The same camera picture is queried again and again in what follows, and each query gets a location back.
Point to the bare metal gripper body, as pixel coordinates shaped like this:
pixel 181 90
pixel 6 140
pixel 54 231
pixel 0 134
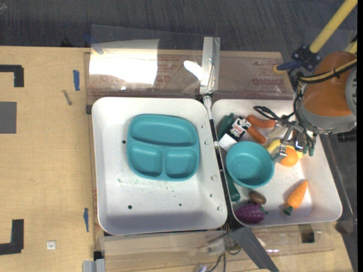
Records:
pixel 295 133

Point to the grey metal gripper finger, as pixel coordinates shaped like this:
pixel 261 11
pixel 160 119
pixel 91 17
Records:
pixel 280 152
pixel 298 145

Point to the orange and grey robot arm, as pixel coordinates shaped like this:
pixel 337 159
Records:
pixel 326 101

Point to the yellow banana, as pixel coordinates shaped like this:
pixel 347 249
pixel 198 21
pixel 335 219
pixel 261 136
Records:
pixel 273 145

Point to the orange toy fruit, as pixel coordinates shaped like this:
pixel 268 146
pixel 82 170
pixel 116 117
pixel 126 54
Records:
pixel 290 157

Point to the orange toy sausage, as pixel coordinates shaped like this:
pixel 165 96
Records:
pixel 256 135
pixel 261 122

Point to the teal bowl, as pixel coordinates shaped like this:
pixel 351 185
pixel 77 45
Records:
pixel 249 164

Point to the white plastic tray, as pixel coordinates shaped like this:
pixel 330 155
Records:
pixel 158 203
pixel 317 180

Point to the orange carrot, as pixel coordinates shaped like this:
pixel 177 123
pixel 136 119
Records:
pixel 297 197

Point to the black and white milk carton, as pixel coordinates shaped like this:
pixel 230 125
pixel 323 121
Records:
pixel 236 130

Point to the dark green toy cucumber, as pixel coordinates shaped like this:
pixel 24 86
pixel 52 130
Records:
pixel 233 190

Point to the green toy pepper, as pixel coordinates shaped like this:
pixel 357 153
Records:
pixel 225 123

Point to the purple grapes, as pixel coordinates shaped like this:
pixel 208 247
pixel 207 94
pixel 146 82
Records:
pixel 250 213

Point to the teal divided plate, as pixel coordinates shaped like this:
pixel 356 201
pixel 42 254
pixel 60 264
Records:
pixel 163 147

